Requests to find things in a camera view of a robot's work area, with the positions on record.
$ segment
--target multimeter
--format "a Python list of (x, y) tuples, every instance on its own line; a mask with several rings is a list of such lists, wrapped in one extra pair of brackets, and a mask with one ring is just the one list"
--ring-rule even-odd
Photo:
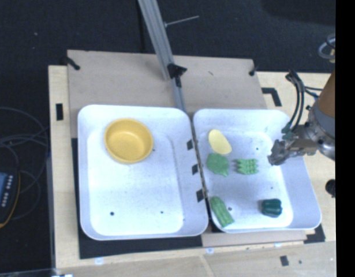
[(20, 192), (20, 175), (16, 169), (0, 169), (0, 228), (11, 218)]

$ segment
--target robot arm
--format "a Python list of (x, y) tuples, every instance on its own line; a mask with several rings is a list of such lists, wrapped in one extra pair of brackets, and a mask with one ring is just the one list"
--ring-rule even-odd
[(268, 161), (271, 165), (280, 165), (288, 158), (301, 155), (314, 155), (320, 151), (323, 155), (335, 160), (335, 70), (322, 90), (317, 101), (309, 110), (308, 120), (299, 125), (299, 119), (291, 128), (300, 105), (300, 115), (304, 104), (304, 85), (295, 72), (286, 76), (297, 88), (298, 101), (296, 112), (289, 124), (283, 129), (283, 140), (276, 140)]

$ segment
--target tray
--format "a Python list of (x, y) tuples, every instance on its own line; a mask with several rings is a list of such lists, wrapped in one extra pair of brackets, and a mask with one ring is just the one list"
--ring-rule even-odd
[[(303, 157), (291, 158), (281, 166), (267, 160), (281, 129), (289, 117), (278, 110), (202, 109), (193, 117), (197, 147), (207, 196), (220, 197), (231, 213), (234, 223), (221, 228), (216, 216), (212, 219), (226, 233), (253, 231), (314, 229), (321, 221), (321, 212), (313, 191)], [(227, 154), (229, 175), (214, 174), (205, 162), (213, 150), (208, 133), (220, 130), (233, 150)], [(236, 171), (236, 159), (257, 159), (259, 172), (243, 175)], [(278, 198), (282, 213), (278, 218), (260, 212), (264, 199)]]
[[(154, 147), (141, 162), (122, 164), (103, 142), (107, 125), (133, 118)], [(208, 225), (189, 117), (176, 108), (93, 104), (78, 114), (80, 223), (96, 240), (188, 237)]]

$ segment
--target black clamp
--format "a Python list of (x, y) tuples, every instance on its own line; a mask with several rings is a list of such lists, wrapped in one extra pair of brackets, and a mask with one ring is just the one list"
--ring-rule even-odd
[(180, 77), (187, 71), (187, 68), (180, 67), (178, 65), (175, 65), (174, 63), (170, 63), (167, 68), (171, 79), (175, 78), (176, 86), (182, 87)]

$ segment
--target yellow bowl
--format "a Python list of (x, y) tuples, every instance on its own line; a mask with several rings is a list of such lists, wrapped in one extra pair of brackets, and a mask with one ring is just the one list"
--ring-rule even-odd
[(153, 149), (153, 136), (140, 121), (118, 119), (105, 130), (104, 143), (108, 153), (118, 162), (136, 163), (145, 159)]

